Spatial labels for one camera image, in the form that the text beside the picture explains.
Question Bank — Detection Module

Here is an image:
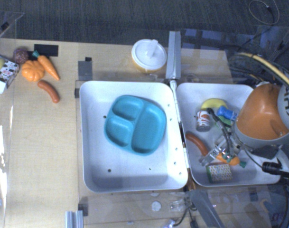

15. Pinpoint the blue plastic bottle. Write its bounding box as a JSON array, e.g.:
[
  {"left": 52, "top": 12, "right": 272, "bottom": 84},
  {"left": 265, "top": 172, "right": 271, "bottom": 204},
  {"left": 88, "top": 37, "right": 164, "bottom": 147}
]
[{"left": 216, "top": 105, "right": 238, "bottom": 122}]

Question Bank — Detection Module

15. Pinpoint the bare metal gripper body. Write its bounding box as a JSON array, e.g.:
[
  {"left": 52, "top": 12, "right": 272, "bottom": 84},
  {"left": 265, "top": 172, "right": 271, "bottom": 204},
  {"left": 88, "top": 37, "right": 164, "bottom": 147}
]
[{"left": 213, "top": 136, "right": 245, "bottom": 157}]

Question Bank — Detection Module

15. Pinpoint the green patterned carton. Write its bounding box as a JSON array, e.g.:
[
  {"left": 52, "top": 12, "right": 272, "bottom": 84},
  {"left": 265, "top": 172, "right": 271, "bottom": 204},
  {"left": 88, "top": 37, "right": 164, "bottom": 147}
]
[{"left": 205, "top": 163, "right": 233, "bottom": 184}]

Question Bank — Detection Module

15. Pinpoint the orange and white can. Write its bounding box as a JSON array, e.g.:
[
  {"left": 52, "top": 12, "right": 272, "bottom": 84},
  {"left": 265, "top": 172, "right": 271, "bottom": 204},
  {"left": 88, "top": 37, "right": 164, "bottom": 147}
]
[{"left": 196, "top": 110, "right": 212, "bottom": 133}]

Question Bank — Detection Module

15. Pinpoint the green plastic toy piece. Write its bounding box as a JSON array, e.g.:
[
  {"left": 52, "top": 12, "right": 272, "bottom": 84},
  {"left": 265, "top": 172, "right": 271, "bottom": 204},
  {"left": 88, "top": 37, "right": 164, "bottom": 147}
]
[{"left": 217, "top": 115, "right": 233, "bottom": 127}]

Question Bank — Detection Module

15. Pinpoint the orange carrot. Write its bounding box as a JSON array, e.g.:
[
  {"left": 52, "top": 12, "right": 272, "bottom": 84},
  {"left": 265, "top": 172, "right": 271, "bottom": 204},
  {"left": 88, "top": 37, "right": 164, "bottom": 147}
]
[
  {"left": 31, "top": 50, "right": 61, "bottom": 81},
  {"left": 215, "top": 152, "right": 248, "bottom": 169}
]

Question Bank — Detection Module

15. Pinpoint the brown sausage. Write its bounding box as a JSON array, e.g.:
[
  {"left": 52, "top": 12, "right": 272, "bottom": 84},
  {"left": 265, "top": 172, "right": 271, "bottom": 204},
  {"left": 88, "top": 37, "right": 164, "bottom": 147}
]
[
  {"left": 185, "top": 132, "right": 209, "bottom": 157},
  {"left": 37, "top": 79, "right": 61, "bottom": 104}
]

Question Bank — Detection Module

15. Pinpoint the cow print carton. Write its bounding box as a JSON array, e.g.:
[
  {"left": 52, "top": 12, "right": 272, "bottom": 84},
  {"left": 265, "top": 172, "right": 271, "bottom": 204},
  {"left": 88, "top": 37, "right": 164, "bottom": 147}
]
[{"left": 0, "top": 54, "right": 20, "bottom": 95}]

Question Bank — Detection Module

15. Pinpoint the yellow cup with white lid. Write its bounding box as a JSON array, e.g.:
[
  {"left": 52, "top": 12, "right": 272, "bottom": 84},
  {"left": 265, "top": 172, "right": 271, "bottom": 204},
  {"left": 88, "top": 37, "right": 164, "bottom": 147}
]
[{"left": 131, "top": 38, "right": 168, "bottom": 72}]

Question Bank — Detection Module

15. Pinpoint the brown doughnut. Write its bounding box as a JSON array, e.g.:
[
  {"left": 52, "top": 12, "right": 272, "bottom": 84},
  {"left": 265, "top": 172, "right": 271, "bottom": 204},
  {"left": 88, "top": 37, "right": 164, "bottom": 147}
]
[{"left": 12, "top": 47, "right": 29, "bottom": 64}]

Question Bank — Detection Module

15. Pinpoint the blue divided plate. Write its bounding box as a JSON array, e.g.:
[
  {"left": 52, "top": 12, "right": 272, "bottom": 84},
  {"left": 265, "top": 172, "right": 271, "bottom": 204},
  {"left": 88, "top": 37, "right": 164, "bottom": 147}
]
[{"left": 103, "top": 94, "right": 168, "bottom": 157}]

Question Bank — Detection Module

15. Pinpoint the orange pumpkin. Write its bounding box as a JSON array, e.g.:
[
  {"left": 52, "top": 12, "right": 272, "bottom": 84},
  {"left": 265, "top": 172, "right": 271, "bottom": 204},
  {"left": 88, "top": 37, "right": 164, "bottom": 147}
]
[{"left": 21, "top": 59, "right": 46, "bottom": 82}]

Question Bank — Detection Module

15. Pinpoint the white plastic tray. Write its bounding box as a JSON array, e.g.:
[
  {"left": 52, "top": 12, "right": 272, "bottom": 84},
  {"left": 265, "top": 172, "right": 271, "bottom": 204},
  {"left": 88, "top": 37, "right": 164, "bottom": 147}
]
[
  {"left": 79, "top": 80, "right": 189, "bottom": 194},
  {"left": 176, "top": 82, "right": 281, "bottom": 188}
]

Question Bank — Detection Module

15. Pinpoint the black cylinder on white bracket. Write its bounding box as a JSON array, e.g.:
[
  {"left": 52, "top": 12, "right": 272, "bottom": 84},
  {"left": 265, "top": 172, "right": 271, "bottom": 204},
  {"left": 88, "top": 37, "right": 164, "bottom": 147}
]
[{"left": 261, "top": 149, "right": 289, "bottom": 178}]

